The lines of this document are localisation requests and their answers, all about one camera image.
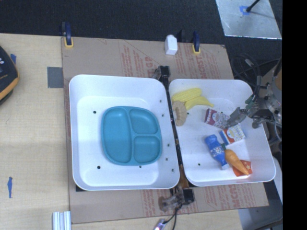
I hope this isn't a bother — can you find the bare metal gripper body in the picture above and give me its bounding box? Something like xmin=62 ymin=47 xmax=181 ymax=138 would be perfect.
xmin=247 ymin=96 xmax=283 ymax=128

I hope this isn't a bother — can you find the orange and white carton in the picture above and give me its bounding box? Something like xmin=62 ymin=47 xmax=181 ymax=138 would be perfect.
xmin=219 ymin=124 xmax=246 ymax=146

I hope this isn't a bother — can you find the red and white carton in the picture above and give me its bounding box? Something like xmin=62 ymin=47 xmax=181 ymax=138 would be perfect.
xmin=204 ymin=108 xmax=231 ymax=129

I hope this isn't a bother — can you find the yellow banana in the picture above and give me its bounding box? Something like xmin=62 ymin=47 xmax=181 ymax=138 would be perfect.
xmin=184 ymin=96 xmax=215 ymax=111

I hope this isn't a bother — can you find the blue bottle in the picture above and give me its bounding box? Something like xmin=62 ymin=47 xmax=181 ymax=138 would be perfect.
xmin=204 ymin=134 xmax=231 ymax=171

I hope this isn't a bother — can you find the orange packet with star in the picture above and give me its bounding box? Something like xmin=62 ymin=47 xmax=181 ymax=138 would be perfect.
xmin=232 ymin=159 xmax=253 ymax=177

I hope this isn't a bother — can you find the orange carrot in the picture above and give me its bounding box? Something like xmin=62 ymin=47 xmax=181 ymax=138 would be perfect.
xmin=221 ymin=143 xmax=250 ymax=176

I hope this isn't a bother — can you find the white plastic tray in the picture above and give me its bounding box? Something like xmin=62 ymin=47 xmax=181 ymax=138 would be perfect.
xmin=68 ymin=74 xmax=181 ymax=192
xmin=168 ymin=78 xmax=277 ymax=187

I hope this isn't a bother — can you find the yellow corn cob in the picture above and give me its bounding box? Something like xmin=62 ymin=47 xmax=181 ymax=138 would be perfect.
xmin=171 ymin=87 xmax=203 ymax=103

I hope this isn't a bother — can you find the thin black rod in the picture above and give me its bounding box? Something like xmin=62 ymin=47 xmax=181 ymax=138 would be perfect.
xmin=163 ymin=75 xmax=186 ymax=189

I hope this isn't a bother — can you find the small white bottle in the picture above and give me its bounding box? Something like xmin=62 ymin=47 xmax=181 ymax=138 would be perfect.
xmin=164 ymin=34 xmax=178 ymax=56

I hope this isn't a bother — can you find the blue divided plate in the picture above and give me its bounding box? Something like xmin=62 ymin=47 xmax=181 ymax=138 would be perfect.
xmin=100 ymin=105 xmax=163 ymax=166

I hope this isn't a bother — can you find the brown cardboard board red print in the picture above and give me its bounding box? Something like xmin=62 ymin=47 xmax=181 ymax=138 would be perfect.
xmin=60 ymin=36 xmax=270 ymax=225

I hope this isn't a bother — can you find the beige ring biscuit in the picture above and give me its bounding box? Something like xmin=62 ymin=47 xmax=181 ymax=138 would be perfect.
xmin=172 ymin=100 xmax=188 ymax=127

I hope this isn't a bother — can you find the black block with thin wires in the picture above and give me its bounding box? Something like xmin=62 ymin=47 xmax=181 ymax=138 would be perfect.
xmin=152 ymin=65 xmax=171 ymax=81
xmin=158 ymin=187 xmax=195 ymax=211

